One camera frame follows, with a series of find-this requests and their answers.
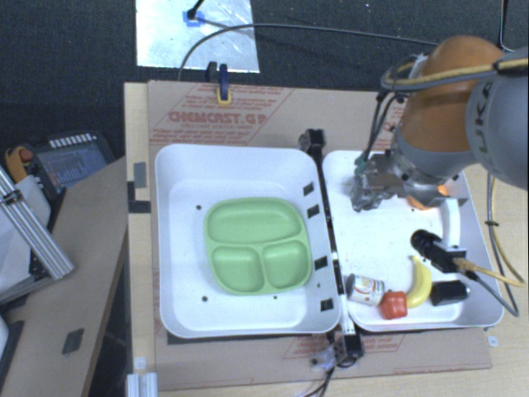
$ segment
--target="multimeter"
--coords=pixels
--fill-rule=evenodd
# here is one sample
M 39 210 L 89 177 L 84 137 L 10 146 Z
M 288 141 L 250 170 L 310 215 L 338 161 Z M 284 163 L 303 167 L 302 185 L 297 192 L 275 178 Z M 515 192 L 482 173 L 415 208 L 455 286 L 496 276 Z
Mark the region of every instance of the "multimeter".
M 8 149 L 5 156 L 15 182 L 34 175 L 50 202 L 115 160 L 107 140 L 96 131 L 48 136 L 35 145 L 26 142 Z

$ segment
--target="white plastic tray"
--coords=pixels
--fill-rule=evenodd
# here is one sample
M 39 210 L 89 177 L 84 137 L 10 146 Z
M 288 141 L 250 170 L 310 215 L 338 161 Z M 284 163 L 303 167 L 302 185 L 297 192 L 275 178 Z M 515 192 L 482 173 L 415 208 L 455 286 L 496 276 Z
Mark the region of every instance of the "white plastic tray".
M 406 199 L 393 197 L 375 210 L 355 212 L 349 192 L 359 155 L 358 151 L 334 151 L 323 164 L 342 274 L 355 273 L 382 280 L 386 289 L 407 292 L 412 286 L 410 255 L 417 254 L 410 237 L 417 229 L 426 229 L 441 237 L 441 211 L 413 209 Z M 449 195 L 468 199 L 460 208 L 460 245 L 467 249 L 467 258 L 491 269 L 465 177 L 460 175 L 456 181 L 450 180 L 446 188 Z M 437 307 L 427 300 L 409 309 L 407 317 L 393 320 L 383 319 L 375 307 L 348 302 L 352 319 L 373 332 L 491 326 L 500 321 L 503 307 L 483 287 L 462 275 L 442 274 L 429 261 L 427 265 L 434 282 L 457 279 L 466 283 L 470 288 L 469 297 L 457 304 Z M 486 275 L 481 277 L 498 290 L 495 280 Z
M 317 169 L 293 149 L 226 146 L 166 146 L 156 157 L 160 241 L 160 314 L 166 328 L 186 338 L 257 334 L 317 333 L 340 317 Z M 304 188 L 313 191 L 305 195 Z M 207 260 L 203 222 L 215 203 L 244 197 L 276 197 L 300 212 L 312 259 L 327 266 L 312 270 L 292 291 L 244 296 L 225 291 Z M 319 206 L 309 217 L 307 210 Z M 322 302 L 332 299 L 332 309 Z

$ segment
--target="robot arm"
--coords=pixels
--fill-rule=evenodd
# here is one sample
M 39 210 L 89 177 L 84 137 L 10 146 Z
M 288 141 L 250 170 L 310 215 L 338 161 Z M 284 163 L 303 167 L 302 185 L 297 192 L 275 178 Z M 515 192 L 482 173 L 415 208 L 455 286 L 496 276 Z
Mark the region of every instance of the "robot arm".
M 520 64 L 524 58 L 522 70 L 479 72 L 483 65 Z M 447 77 L 462 68 L 470 74 L 457 82 Z M 361 156 L 365 160 L 359 160 L 351 190 L 356 211 L 377 208 L 395 194 L 437 206 L 445 198 L 439 185 L 477 162 L 497 178 L 527 189 L 527 48 L 502 57 L 487 41 L 457 36 L 433 51 L 417 79 L 400 85 L 387 77 L 383 85 L 389 90 L 418 91 L 407 101 L 391 148 L 369 159 L 367 153 Z M 433 80 L 420 87 L 421 78 Z

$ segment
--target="red tomato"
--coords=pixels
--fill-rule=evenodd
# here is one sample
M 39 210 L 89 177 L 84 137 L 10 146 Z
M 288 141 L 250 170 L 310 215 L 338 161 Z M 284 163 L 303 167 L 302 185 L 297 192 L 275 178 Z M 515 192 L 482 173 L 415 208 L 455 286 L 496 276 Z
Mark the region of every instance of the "red tomato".
M 384 319 L 403 318 L 407 315 L 406 293 L 403 291 L 385 293 L 379 308 Z

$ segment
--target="can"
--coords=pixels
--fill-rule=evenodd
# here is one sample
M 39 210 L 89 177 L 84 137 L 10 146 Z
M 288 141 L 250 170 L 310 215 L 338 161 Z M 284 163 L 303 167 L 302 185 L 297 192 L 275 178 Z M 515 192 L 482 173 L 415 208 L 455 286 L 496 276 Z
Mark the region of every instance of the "can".
M 351 274 L 346 281 L 346 293 L 351 301 L 378 306 L 384 296 L 384 282 Z

